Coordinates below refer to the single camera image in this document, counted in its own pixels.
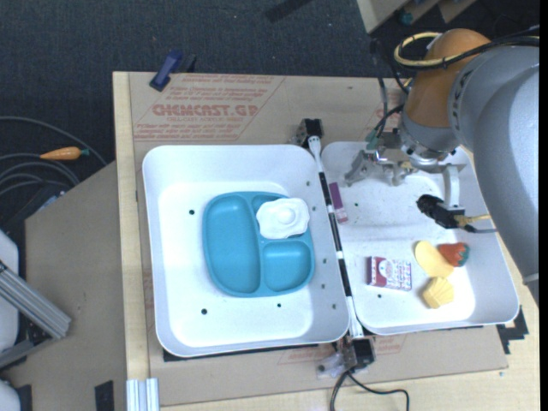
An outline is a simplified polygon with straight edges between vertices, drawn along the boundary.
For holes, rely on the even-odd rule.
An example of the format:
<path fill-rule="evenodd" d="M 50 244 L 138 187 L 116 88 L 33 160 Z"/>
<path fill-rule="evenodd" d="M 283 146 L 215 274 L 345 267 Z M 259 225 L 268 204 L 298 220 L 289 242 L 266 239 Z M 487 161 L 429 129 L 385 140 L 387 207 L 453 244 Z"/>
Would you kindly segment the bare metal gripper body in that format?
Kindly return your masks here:
<path fill-rule="evenodd" d="M 445 151 L 428 148 L 403 132 L 380 134 L 373 130 L 366 137 L 366 149 L 372 153 L 377 164 L 425 172 L 438 172 L 439 165 L 449 155 Z"/>

